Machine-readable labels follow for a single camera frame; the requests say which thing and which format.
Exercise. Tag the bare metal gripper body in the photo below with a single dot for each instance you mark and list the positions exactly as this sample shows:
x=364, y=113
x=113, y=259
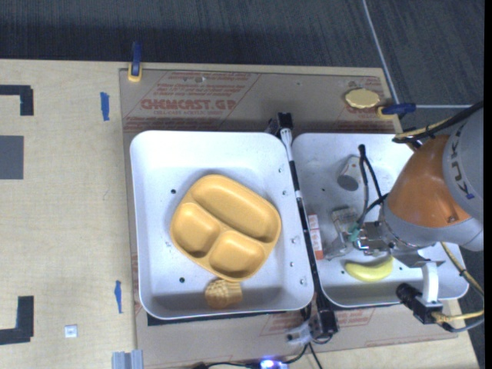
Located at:
x=371, y=237

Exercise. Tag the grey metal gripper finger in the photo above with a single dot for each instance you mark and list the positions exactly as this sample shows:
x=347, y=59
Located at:
x=344, y=217
x=338, y=246

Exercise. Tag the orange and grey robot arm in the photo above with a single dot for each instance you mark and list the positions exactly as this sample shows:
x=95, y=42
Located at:
x=426, y=190

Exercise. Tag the yellow banana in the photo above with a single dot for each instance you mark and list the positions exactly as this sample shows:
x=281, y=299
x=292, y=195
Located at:
x=369, y=270

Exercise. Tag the small grey can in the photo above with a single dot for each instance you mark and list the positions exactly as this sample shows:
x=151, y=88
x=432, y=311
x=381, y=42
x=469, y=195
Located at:
x=348, y=179

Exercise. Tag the thin black and white rod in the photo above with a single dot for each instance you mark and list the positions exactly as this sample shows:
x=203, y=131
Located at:
x=298, y=190

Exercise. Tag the white plastic tray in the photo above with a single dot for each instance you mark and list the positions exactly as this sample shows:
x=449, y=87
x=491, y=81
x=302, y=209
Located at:
x=319, y=160
x=153, y=225

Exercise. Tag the yellow divided plate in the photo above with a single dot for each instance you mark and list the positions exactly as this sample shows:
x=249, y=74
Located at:
x=227, y=225

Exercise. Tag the pale yellow round biscuit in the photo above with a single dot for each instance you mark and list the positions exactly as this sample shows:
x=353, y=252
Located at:
x=361, y=98

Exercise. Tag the tan waffle biscuit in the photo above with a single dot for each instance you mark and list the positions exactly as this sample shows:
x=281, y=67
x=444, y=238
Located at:
x=223, y=293

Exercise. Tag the brown cardboard board red print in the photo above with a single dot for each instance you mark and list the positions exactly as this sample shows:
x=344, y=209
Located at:
x=230, y=98

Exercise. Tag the black cylinder on white bracket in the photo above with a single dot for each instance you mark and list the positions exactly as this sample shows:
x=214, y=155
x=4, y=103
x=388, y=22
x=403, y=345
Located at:
x=430, y=283

